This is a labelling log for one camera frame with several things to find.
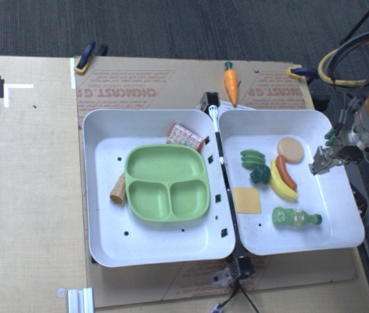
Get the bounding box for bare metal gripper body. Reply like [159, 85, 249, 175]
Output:
[326, 121, 369, 171]

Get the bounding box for beige round biscuit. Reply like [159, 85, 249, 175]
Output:
[276, 137, 305, 165]

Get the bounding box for white plastic tray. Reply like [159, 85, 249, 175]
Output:
[218, 108, 366, 257]
[81, 108, 237, 269]

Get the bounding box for orange sausage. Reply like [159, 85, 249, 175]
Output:
[275, 155, 299, 192]

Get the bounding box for yellow banana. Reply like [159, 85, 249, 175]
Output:
[269, 158, 300, 203]

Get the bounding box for green plastic bottle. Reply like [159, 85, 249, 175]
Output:
[271, 206, 323, 230]

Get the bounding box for green broccoli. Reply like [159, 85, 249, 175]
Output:
[249, 163, 272, 186]

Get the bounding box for green pea pods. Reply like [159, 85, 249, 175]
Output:
[239, 149, 267, 170]

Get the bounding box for yellow cheese slice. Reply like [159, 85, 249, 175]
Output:
[231, 186, 263, 215]

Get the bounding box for thin black and white rod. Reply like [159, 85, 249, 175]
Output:
[208, 105, 241, 261]

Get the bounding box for orange carrot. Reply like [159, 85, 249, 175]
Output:
[223, 61, 241, 108]

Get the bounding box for orange and white carton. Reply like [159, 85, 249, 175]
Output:
[165, 123, 205, 153]

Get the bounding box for green divided plate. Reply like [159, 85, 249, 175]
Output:
[124, 143, 212, 223]

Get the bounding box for tan ice cream cone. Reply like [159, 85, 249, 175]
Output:
[109, 172, 128, 206]

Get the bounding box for brown cardboard board red print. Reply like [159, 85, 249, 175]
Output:
[74, 55, 359, 310]

